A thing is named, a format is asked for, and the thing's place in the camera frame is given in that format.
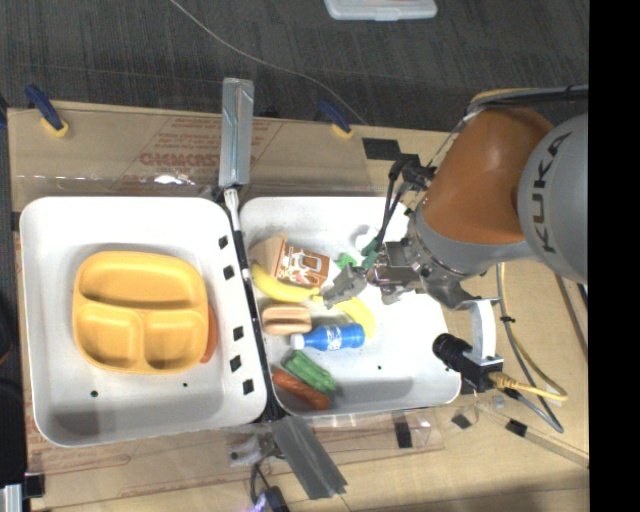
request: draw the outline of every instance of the yellow plate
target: yellow plate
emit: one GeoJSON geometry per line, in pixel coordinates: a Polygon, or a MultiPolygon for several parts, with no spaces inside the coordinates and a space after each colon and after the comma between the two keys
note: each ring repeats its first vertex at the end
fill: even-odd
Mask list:
{"type": "Polygon", "coordinates": [[[104,251],[87,258],[73,290],[73,337],[105,370],[175,373],[204,355],[207,291],[199,272],[172,256],[104,251]]]}

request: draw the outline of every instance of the blue bottle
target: blue bottle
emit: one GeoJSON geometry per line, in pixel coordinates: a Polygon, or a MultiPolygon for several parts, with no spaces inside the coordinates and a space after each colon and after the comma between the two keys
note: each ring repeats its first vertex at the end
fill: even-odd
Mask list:
{"type": "Polygon", "coordinates": [[[341,348],[358,348],[364,344],[362,325],[321,325],[307,334],[292,334],[291,346],[296,350],[313,347],[316,350],[338,350],[341,348]]]}

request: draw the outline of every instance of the yellow banana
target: yellow banana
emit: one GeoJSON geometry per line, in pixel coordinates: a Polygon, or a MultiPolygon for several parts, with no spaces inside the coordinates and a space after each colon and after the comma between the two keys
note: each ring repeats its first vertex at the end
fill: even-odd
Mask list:
{"type": "MultiPolygon", "coordinates": [[[[324,304],[324,299],[318,295],[313,297],[313,302],[324,304]]],[[[347,314],[355,323],[360,324],[367,338],[373,338],[375,336],[376,319],[367,305],[358,297],[352,297],[349,300],[338,302],[334,304],[333,307],[347,314]]]]}
{"type": "Polygon", "coordinates": [[[251,275],[253,276],[253,283],[258,290],[268,297],[281,302],[302,302],[312,295],[318,295],[318,293],[320,293],[317,287],[303,288],[302,286],[278,281],[275,277],[268,274],[258,263],[251,265],[251,275]]]}

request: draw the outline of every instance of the green toy vegetable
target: green toy vegetable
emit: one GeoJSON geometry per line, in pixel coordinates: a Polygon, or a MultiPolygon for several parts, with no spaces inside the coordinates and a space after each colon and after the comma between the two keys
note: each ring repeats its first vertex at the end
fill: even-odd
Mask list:
{"type": "Polygon", "coordinates": [[[336,382],[331,374],[300,350],[294,350],[293,355],[284,363],[284,367],[292,375],[321,393],[330,393],[336,389],[336,382]]]}

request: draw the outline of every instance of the plastic lid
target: plastic lid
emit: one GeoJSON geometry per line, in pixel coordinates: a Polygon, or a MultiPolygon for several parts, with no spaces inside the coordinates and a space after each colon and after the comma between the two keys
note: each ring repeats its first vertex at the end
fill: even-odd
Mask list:
{"type": "Polygon", "coordinates": [[[289,338],[289,343],[296,350],[302,350],[304,348],[304,336],[302,334],[292,334],[289,338]]]}

